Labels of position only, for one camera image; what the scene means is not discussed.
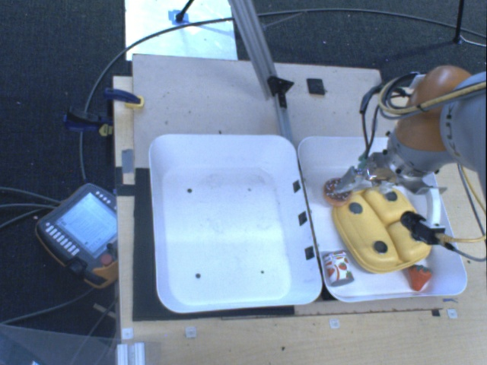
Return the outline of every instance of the red button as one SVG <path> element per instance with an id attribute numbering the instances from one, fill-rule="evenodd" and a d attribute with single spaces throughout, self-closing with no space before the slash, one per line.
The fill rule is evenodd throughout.
<path id="1" fill-rule="evenodd" d="M 108 266 L 113 262 L 113 257 L 111 256 L 111 254 L 103 254 L 100 258 L 100 261 L 103 266 Z"/>

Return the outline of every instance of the black bracket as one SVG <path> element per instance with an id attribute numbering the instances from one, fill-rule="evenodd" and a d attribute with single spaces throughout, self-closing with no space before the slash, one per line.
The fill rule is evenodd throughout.
<path id="1" fill-rule="evenodd" d="M 286 101 L 286 92 L 291 89 L 294 82 L 284 80 L 276 76 L 270 76 L 267 79 L 267 84 L 271 90 L 271 94 L 275 96 L 277 94 L 279 99 L 279 106 L 281 108 L 288 108 L 288 102 Z"/>

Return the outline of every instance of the dark floor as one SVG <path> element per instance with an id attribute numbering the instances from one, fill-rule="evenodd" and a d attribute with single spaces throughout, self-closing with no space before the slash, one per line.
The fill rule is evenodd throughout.
<path id="1" fill-rule="evenodd" d="M 302 14 L 266 27 L 276 62 L 300 62 L 379 69 L 384 79 L 437 65 L 485 70 L 485 48 L 452 42 L 459 0 L 254 0 L 258 12 L 343 8 Z M 388 11 L 448 24 L 350 10 Z M 487 0 L 466 0 L 462 34 L 485 43 Z M 82 183 L 78 134 L 63 127 L 70 107 L 82 108 L 97 76 L 124 45 L 124 0 L 0 0 L 0 186 L 52 198 L 70 196 Z M 267 17 L 272 24 L 279 17 Z M 246 53 L 237 41 L 240 58 Z M 107 75 L 126 75 L 119 62 Z M 107 111 L 101 93 L 92 111 Z M 87 134 L 88 181 L 113 189 L 109 138 Z M 28 202 L 0 194 L 2 203 Z M 0 225 L 24 211 L 0 206 Z M 0 230 L 0 321 L 55 306 L 89 287 L 61 268 L 34 238 L 32 217 Z M 99 318 L 93 303 L 108 306 L 114 288 L 97 290 L 63 310 L 16 325 L 87 334 Z M 114 334 L 104 320 L 95 335 Z"/>

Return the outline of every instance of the black connector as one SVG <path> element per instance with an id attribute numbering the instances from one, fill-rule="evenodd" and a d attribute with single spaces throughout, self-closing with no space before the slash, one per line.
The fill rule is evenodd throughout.
<path id="1" fill-rule="evenodd" d="M 426 221 L 423 216 L 411 211 L 406 211 L 401 216 L 401 224 L 411 232 L 411 236 L 415 240 L 422 241 L 428 245 L 438 245 L 440 240 L 436 236 L 437 233 L 444 233 L 444 228 L 430 228 L 422 223 Z"/>

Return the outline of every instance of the yellow clamp pad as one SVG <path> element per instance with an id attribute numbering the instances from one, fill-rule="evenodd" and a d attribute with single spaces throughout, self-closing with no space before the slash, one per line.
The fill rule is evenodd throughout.
<path id="1" fill-rule="evenodd" d="M 415 212 L 409 200 L 394 189 L 355 192 L 346 205 L 333 207 L 336 229 L 362 268 L 387 273 L 408 268 L 426 258 L 431 246 L 414 240 L 400 223 L 405 211 Z"/>
<path id="2" fill-rule="evenodd" d="M 145 100 L 144 97 L 142 96 L 137 96 L 140 99 L 140 104 L 137 103 L 125 103 L 125 106 L 127 108 L 131 108 L 132 110 L 140 110 L 141 108 L 144 107 Z"/>

